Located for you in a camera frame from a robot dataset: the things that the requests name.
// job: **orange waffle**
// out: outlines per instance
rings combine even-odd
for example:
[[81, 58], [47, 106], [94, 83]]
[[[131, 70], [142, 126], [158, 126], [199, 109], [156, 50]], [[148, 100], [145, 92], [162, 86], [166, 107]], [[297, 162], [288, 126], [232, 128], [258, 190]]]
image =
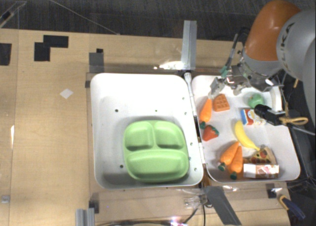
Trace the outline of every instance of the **orange waffle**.
[[216, 112], [230, 109], [225, 94], [219, 94], [215, 97], [215, 99], [213, 100], [213, 109]]

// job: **dark floor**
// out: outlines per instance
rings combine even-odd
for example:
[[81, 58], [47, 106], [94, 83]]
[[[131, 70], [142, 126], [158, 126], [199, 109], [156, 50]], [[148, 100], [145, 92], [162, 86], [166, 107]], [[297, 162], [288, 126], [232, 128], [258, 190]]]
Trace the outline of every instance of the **dark floor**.
[[[20, 10], [19, 20], [15, 16], [5, 28], [181, 38], [183, 21], [197, 20], [199, 39], [232, 40], [241, 27], [251, 27], [262, 6], [271, 0], [0, 0], [0, 14], [15, 1], [27, 4]], [[316, 0], [287, 1], [300, 9], [316, 5]], [[290, 103], [305, 115], [308, 113], [301, 104], [301, 89], [294, 91]], [[310, 168], [315, 170], [315, 142], [311, 148], [314, 152], [305, 154], [311, 156]], [[299, 181], [305, 177], [306, 173], [302, 172]], [[316, 220], [315, 189], [308, 184], [291, 189], [292, 200], [307, 214], [298, 225], [312, 225]]]

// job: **yellow banana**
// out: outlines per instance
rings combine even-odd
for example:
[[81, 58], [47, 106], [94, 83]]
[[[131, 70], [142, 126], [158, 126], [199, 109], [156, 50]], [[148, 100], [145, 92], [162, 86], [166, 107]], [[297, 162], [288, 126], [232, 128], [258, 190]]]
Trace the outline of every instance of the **yellow banana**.
[[235, 135], [238, 139], [238, 141], [245, 147], [247, 148], [253, 148], [256, 149], [257, 151], [260, 150], [259, 147], [257, 147], [253, 141], [246, 135], [244, 129], [243, 129], [243, 124], [242, 121], [237, 121], [235, 124]]

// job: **toy sink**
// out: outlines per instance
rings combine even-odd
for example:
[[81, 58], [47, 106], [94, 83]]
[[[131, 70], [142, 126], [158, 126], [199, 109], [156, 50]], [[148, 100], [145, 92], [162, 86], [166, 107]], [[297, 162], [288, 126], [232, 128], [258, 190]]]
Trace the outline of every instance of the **toy sink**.
[[178, 187], [201, 181], [197, 132], [182, 78], [97, 74], [90, 90], [94, 173], [101, 187]]
[[[266, 124], [245, 127], [257, 146], [269, 146], [280, 166], [277, 179], [233, 181], [217, 169], [221, 153], [236, 141], [233, 123], [254, 88], [234, 96], [225, 87], [231, 109], [212, 113], [209, 124], [219, 137], [198, 142], [192, 105], [197, 113], [205, 102], [215, 76], [197, 76], [192, 81], [191, 103], [186, 82], [176, 75], [97, 74], [91, 80], [94, 174], [107, 189], [189, 187], [203, 177], [206, 163], [212, 179], [221, 183], [291, 181], [300, 165], [288, 128]], [[262, 93], [269, 107], [281, 105], [280, 91]]]

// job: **green plate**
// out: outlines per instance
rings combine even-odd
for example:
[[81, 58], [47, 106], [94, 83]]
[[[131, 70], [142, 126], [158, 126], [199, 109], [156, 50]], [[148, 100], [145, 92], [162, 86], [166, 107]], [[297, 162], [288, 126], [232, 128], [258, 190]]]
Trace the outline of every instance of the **green plate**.
[[146, 183], [177, 180], [189, 169], [182, 130], [168, 121], [139, 121], [124, 132], [124, 160], [131, 177]]

